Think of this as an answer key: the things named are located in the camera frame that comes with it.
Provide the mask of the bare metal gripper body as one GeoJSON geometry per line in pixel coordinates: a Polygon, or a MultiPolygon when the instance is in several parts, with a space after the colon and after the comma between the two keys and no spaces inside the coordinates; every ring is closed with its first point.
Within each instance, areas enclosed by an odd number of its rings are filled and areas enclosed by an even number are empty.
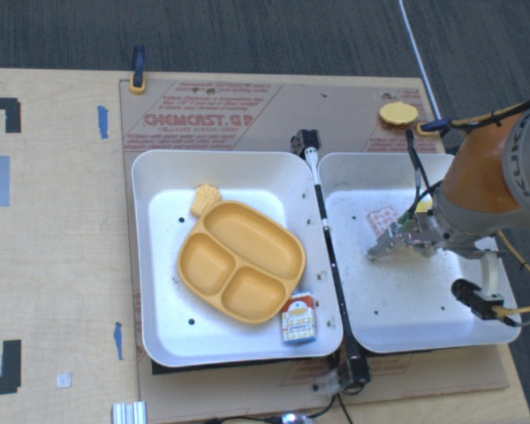
{"type": "Polygon", "coordinates": [[[436,242],[438,249],[451,249],[452,244],[443,233],[435,227],[435,218],[427,213],[414,213],[412,216],[404,214],[397,221],[397,231],[403,234],[403,239],[419,239],[436,242]]]}

